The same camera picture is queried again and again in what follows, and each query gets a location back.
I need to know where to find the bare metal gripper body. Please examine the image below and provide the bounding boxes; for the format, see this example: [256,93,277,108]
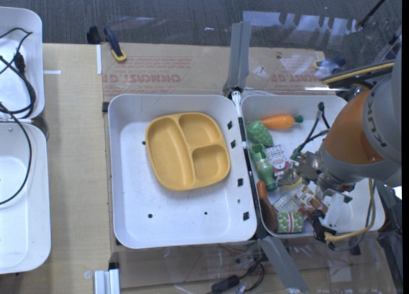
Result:
[294,151,323,182]

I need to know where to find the yellow round thing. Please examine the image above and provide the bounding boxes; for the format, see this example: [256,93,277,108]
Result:
[281,176,303,189]

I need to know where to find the white carton with red print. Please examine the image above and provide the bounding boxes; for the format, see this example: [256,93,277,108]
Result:
[264,144,292,178]

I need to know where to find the white carton with blue print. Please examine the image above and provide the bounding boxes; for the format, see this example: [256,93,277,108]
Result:
[272,193,300,213]

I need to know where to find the green bottle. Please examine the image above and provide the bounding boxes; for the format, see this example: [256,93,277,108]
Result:
[249,143,279,192]

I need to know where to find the orange and white packet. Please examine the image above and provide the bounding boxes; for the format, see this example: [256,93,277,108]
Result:
[293,183,330,221]

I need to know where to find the brown bottle with orange cap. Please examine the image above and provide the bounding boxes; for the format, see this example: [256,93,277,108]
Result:
[256,180,279,233]

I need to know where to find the green grapes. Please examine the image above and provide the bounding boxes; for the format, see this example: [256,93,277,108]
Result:
[246,120,275,148]

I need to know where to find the orange carrot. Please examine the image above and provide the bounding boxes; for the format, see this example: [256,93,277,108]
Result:
[261,114,304,130]

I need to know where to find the white plastic tray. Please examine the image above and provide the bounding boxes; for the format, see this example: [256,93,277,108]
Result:
[0,6,44,121]
[240,94,386,239]
[107,93,258,250]
[0,122,52,275]

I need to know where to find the yellow divided plate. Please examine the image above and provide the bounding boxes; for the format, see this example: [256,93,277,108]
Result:
[145,112,232,192]

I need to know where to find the brown cardboard board red print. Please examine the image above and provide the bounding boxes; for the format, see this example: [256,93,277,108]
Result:
[100,42,386,289]

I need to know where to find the black cylinder on white bracket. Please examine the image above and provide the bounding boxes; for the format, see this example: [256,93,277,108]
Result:
[311,188,354,243]

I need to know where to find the black cable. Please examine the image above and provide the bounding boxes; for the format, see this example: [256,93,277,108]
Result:
[0,27,37,206]

